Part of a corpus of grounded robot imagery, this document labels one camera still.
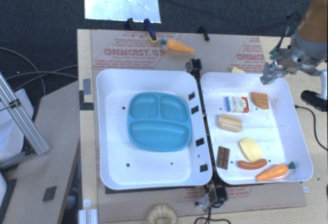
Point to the pale yellow wedge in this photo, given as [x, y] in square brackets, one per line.
[237, 70]

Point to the thin black rod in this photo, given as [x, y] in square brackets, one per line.
[206, 125]

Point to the orange sausage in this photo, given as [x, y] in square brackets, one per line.
[252, 164]

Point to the black cylinder on white bracket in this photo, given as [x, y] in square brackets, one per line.
[316, 101]

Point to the tan bread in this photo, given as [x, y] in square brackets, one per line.
[230, 123]

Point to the brown cardboard board red print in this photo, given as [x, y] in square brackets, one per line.
[217, 46]

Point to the orange carrot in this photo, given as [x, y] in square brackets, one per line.
[179, 46]
[273, 172]

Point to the brown chocolate bar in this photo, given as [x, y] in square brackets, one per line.
[223, 157]

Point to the orange waffle piece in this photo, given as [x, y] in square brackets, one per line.
[261, 101]

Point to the white and blue carton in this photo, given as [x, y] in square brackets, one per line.
[238, 104]

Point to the pale yellow oval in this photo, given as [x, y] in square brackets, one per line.
[249, 150]

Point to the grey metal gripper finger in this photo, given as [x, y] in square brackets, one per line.
[266, 75]
[276, 74]

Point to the beige doughnut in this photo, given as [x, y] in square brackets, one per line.
[153, 214]

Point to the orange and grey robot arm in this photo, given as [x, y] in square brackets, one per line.
[314, 23]

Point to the white plastic tray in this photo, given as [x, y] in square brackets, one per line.
[153, 166]
[279, 125]

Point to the blue divided plate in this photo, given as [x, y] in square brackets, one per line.
[159, 125]

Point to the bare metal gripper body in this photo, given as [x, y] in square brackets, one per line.
[297, 60]

